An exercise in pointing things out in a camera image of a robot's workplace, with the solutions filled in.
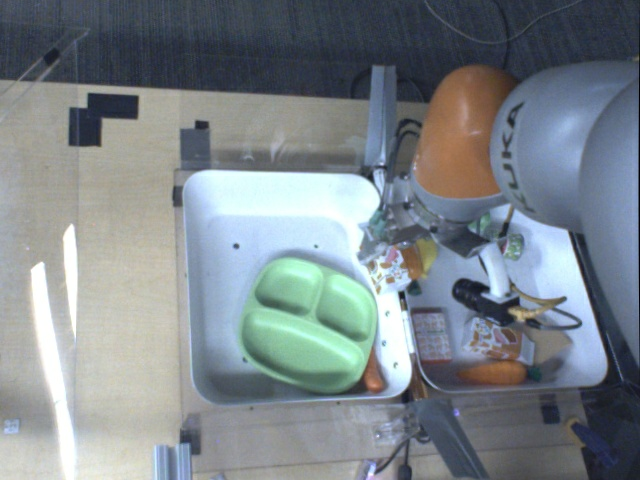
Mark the green divided plate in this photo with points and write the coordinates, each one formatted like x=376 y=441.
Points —
x=305 y=328

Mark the beige bread slice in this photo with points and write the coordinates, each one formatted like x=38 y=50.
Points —
x=550 y=343

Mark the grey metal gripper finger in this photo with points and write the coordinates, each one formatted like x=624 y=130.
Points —
x=370 y=252

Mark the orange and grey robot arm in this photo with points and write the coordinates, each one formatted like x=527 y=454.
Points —
x=545 y=158

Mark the red and white packet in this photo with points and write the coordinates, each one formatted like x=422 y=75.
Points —
x=432 y=335

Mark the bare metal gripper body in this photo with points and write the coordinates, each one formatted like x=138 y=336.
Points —
x=406 y=224

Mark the white plastic tray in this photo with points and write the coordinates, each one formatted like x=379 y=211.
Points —
x=280 y=208
x=555 y=278

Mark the green and white packet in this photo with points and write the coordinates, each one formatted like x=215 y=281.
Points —
x=482 y=224

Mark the orange carrot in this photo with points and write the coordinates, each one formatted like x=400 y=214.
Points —
x=490 y=373

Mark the orange sausage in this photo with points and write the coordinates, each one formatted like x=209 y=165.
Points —
x=373 y=375

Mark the white carton with orange print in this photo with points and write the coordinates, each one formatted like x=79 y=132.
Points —
x=492 y=340
x=392 y=268

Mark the black and white thin rod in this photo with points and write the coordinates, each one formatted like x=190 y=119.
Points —
x=405 y=318

